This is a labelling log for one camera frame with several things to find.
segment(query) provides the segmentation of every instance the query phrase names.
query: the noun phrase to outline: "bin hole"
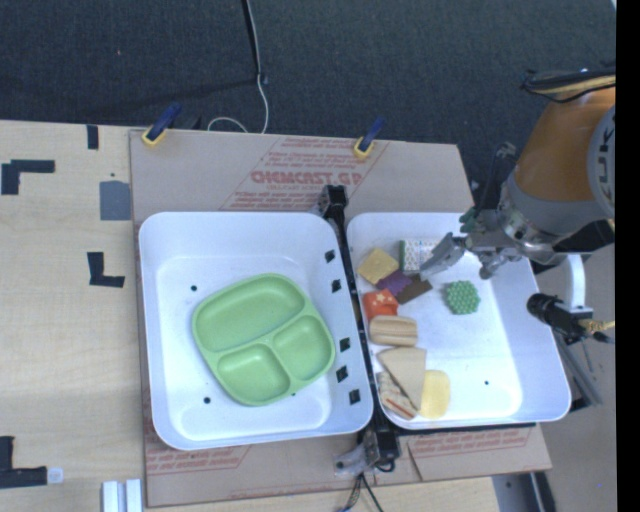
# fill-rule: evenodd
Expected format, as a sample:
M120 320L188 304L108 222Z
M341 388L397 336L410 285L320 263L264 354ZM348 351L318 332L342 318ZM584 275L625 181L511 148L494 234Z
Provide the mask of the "bin hole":
M343 366L342 368L338 368L338 370L336 371L336 377L338 378L338 382L342 382L348 376L349 376L349 373L347 372L346 366Z
M349 392L349 404L353 405L353 404L357 404L360 401L360 390L359 389L354 389L353 391Z

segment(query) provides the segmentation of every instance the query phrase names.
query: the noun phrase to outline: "white tray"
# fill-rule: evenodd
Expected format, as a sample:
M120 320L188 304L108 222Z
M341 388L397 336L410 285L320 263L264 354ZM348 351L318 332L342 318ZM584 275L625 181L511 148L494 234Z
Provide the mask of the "white tray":
M373 399L340 249L326 221L309 213L159 213L143 223L139 247L152 417L165 443L214 448L346 434L368 423ZM231 399L209 370L191 315L210 294L268 272L308 294L336 358L295 396L250 407Z
M354 217L347 238L354 268L379 247L398 257L399 241L422 238L435 244L449 231L459 233L459 214L367 213ZM418 346L427 350L427 369L445 371L451 401L445 416L389 419L411 430L553 421L569 410L571 393L551 329L526 309L538 291L528 260L508 263L482 280L477 258L467 253L451 269L434 275L433 289L401 305L398 314L417 320ZM447 283L469 280L481 298L479 309L454 315L444 300ZM375 290L361 276L360 296ZM374 372L382 370L369 344Z

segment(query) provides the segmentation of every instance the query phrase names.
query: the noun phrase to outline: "purple block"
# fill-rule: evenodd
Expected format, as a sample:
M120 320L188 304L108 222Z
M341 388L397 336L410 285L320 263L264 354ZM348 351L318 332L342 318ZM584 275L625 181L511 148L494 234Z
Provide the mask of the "purple block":
M411 279L405 276L401 270L392 272L387 277L383 277L376 283L376 288L384 290L387 288L392 295L398 295L402 290L411 284Z

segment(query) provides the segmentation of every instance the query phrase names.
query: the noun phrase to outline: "yellow sponge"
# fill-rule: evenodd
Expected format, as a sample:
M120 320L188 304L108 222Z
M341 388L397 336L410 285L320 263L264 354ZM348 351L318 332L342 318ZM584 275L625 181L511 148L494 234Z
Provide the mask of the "yellow sponge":
M375 285L380 279L387 277L399 268L398 260L376 247L358 267L358 274Z

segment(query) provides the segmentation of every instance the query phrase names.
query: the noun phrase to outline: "white cable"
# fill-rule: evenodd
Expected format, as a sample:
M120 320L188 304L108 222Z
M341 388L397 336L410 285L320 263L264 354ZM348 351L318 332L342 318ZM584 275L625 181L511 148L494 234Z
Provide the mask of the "white cable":
M251 2L249 0L246 0L246 2L247 2L247 12L249 13L249 20L251 22L251 31L253 32L253 40L255 41L255 49L256 49L256 63L258 67L258 76L256 77L256 84L258 85L258 91L260 92L260 96L262 97L262 102L264 103L264 126L262 127L262 131L260 132L262 134L262 133L266 133L267 126L269 125L269 102L267 101L267 96L265 95L264 90L262 89L262 62L260 60L260 45L258 44L258 33L256 32L256 24L253 21L253 12L251 10ZM249 130L247 130L246 127L240 121L237 121L236 119L233 119L231 117L213 118L211 121L209 121L209 124L207 125L207 131L211 131L211 126L213 126L214 123L217 123L220 121L228 121L228 122L234 123L237 126L239 126L243 132L249 133Z

